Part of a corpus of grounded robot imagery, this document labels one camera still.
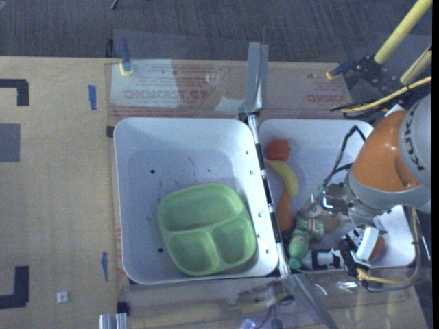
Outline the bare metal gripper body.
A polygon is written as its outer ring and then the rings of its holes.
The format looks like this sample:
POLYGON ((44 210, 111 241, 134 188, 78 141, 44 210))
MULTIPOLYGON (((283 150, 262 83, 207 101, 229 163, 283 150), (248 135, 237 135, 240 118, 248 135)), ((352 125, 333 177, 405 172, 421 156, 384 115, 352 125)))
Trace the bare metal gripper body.
POLYGON ((347 192, 345 183, 332 183, 323 189, 320 204, 331 215, 348 215, 353 203, 347 198, 347 192))

